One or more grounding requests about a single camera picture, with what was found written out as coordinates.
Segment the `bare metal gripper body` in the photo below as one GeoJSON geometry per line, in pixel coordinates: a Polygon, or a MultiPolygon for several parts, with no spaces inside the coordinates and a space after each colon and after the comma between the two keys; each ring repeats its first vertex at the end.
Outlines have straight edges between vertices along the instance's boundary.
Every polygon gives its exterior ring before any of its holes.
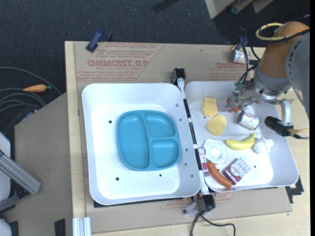
{"type": "Polygon", "coordinates": [[[253,103],[267,102],[278,104],[278,91],[273,91],[259,81],[245,81],[239,91],[239,98],[244,105],[253,103]]]}

